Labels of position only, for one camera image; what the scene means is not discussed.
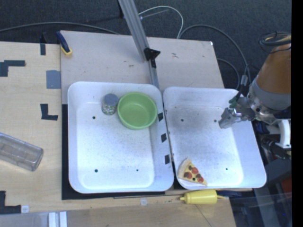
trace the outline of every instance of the metal tray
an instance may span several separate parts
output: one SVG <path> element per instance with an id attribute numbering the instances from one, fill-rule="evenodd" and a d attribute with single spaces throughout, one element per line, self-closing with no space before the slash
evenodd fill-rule
<path id="1" fill-rule="evenodd" d="M 266 173 L 251 122 L 221 129 L 233 89 L 169 87 L 163 102 L 176 167 L 189 157 L 208 185 L 178 179 L 186 189 L 259 188 Z"/>
<path id="2" fill-rule="evenodd" d="M 102 113 L 102 98 L 128 92 L 149 95 L 158 119 L 130 130 L 118 113 Z M 80 193 L 161 192 L 174 175 L 161 92 L 150 84 L 76 82 L 68 90 L 69 181 Z"/>

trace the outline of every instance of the white cable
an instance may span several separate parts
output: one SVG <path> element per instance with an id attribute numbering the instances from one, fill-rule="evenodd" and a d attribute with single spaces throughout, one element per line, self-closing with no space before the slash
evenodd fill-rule
<path id="1" fill-rule="evenodd" d="M 180 28 L 179 33 L 178 33 L 178 36 L 177 36 L 177 38 L 179 38 L 180 33 L 181 33 L 181 31 L 182 31 L 182 28 L 183 28 L 183 17 L 182 17 L 182 15 L 181 15 L 181 13 L 180 13 L 178 10 L 176 10 L 175 8 L 170 7 L 170 6 L 156 6 L 156 7 L 147 9 L 147 10 L 145 10 L 145 11 L 139 13 L 138 15 L 141 15 L 141 14 L 143 14 L 143 13 L 146 13 L 146 12 L 150 11 L 150 10 L 158 9 L 158 8 L 169 8 L 169 9 L 172 9 L 172 10 L 176 11 L 176 12 L 180 15 L 180 17 L 181 17 L 181 28 Z"/>

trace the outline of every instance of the green plate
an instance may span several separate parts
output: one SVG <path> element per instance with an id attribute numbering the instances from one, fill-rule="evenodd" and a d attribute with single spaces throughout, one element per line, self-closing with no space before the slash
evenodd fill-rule
<path id="1" fill-rule="evenodd" d="M 144 93 L 125 94 L 120 98 L 117 110 L 122 124 L 132 130 L 149 127 L 157 118 L 156 104 Z"/>

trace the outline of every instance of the blue and yellow object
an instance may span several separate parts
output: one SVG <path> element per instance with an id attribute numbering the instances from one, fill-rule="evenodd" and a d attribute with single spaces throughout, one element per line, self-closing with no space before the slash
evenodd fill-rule
<path id="1" fill-rule="evenodd" d="M 71 50 L 71 48 L 68 46 L 68 44 L 67 44 L 65 38 L 63 37 L 63 35 L 62 35 L 59 31 L 56 32 L 56 37 L 57 37 L 57 39 L 58 39 L 59 42 L 60 42 L 62 52 L 63 52 L 65 55 L 68 55 L 68 56 L 71 55 L 72 50 Z"/>

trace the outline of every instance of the metal can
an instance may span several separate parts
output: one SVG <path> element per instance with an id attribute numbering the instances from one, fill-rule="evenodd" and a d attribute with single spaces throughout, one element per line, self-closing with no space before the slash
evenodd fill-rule
<path id="1" fill-rule="evenodd" d="M 112 115 L 116 112 L 119 98 L 117 95 L 109 93 L 106 94 L 102 102 L 102 112 L 106 115 Z"/>

